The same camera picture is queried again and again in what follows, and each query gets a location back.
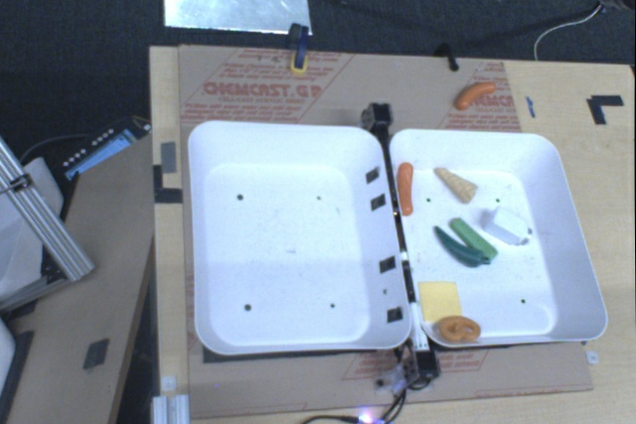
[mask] cardboard sheet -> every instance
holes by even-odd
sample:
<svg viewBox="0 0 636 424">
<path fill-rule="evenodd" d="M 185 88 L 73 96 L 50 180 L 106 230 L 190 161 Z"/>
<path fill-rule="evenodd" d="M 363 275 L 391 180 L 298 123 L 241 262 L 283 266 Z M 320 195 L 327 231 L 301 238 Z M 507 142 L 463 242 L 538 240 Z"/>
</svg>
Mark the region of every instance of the cardboard sheet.
<svg viewBox="0 0 636 424">
<path fill-rule="evenodd" d="M 309 70 L 288 70 L 279 50 L 184 47 L 179 51 L 190 407 L 193 418 L 383 405 L 376 379 L 396 365 L 393 352 L 221 357 L 194 330 L 187 139 L 211 119 L 357 125 L 371 102 L 392 105 L 395 133 L 406 127 L 520 131 L 502 63 L 418 57 L 310 53 Z M 457 94 L 494 80 L 498 89 L 462 112 Z M 439 355 L 441 375 L 409 401 L 438 401 L 589 390 L 580 344 L 458 350 Z"/>
<path fill-rule="evenodd" d="M 10 424 L 117 419 L 151 273 L 150 142 L 79 176 L 66 224 L 95 270 L 10 322 L 14 334 L 34 333 Z M 87 367 L 90 358 L 101 362 Z"/>
</svg>

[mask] black tape mark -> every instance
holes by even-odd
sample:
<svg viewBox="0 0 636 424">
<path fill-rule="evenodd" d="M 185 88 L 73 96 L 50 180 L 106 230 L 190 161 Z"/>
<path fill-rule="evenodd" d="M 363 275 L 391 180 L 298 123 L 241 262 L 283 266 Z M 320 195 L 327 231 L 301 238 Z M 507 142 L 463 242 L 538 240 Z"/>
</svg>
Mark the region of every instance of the black tape mark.
<svg viewBox="0 0 636 424">
<path fill-rule="evenodd" d="M 397 322 L 404 318 L 404 314 L 401 311 L 401 308 L 393 308 L 387 311 L 387 323 Z"/>
<path fill-rule="evenodd" d="M 623 98 L 620 95 L 593 95 L 587 100 L 587 105 L 594 119 L 594 124 L 607 124 L 602 107 L 623 106 Z"/>
<path fill-rule="evenodd" d="M 367 184 L 370 184 L 380 176 L 380 168 L 376 167 L 371 172 L 367 172 Z"/>
<path fill-rule="evenodd" d="M 387 197 L 384 195 L 379 195 L 371 200 L 371 210 L 379 209 L 380 207 L 387 204 Z"/>
<path fill-rule="evenodd" d="M 155 204 L 182 204 L 183 191 L 176 188 L 163 187 L 163 172 L 161 165 L 152 167 L 152 176 L 155 188 Z"/>
<path fill-rule="evenodd" d="M 106 352 L 108 352 L 108 343 L 110 340 L 96 341 L 88 345 L 86 357 L 83 360 L 83 368 L 91 369 L 96 365 L 101 365 L 106 360 Z"/>
<path fill-rule="evenodd" d="M 396 258 L 394 256 L 385 258 L 380 262 L 380 273 L 384 274 L 388 270 L 396 268 Z"/>
</svg>

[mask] wooden board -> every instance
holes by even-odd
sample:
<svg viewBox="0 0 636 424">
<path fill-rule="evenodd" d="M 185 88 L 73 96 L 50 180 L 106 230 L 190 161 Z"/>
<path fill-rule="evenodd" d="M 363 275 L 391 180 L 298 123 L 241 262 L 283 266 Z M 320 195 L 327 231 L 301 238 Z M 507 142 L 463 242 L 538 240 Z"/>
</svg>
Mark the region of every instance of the wooden board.
<svg viewBox="0 0 636 424">
<path fill-rule="evenodd" d="M 165 140 L 179 140 L 174 120 L 179 112 L 174 102 L 178 87 L 176 49 L 152 49 L 151 74 L 153 104 L 157 101 L 168 109 Z M 460 66 L 467 64 L 462 60 Z M 609 327 L 598 341 L 587 349 L 599 355 L 599 365 L 591 367 L 594 390 L 560 395 L 531 395 L 489 400 L 439 402 L 408 405 L 399 422 L 627 422 L 636 411 L 630 393 L 636 389 L 636 332 L 634 330 L 634 78 L 629 67 L 535 64 L 505 62 L 510 89 L 515 98 L 521 127 L 549 138 L 561 153 L 581 225 L 589 246 L 601 291 L 609 315 Z M 156 86 L 171 87 L 171 97 Z M 593 122 L 587 99 L 592 95 L 616 94 L 625 106 L 605 107 L 606 125 Z M 535 117 L 530 114 L 526 97 L 533 102 Z M 172 100 L 172 109 L 164 100 Z M 450 105 L 440 105 L 450 109 Z M 157 217 L 157 243 L 162 230 L 172 228 L 175 221 L 183 228 L 178 214 Z M 188 392 L 187 344 L 183 338 L 185 313 L 185 285 L 183 284 L 183 246 L 175 243 L 162 270 L 158 262 L 158 277 L 165 284 L 174 285 L 177 303 L 164 312 L 159 307 L 160 343 L 166 345 L 161 356 L 161 375 L 177 375 L 178 392 Z M 522 395 L 511 387 L 509 393 Z M 338 410 L 335 413 L 356 414 L 357 410 Z M 298 423 L 311 413 L 284 413 L 261 416 L 199 419 L 197 424 L 216 423 Z"/>
<path fill-rule="evenodd" d="M 66 224 L 95 269 L 9 324 L 34 331 L 9 424 L 115 422 L 150 276 L 150 143 L 80 176 Z M 103 340 L 104 362 L 84 369 L 89 346 Z"/>
</svg>

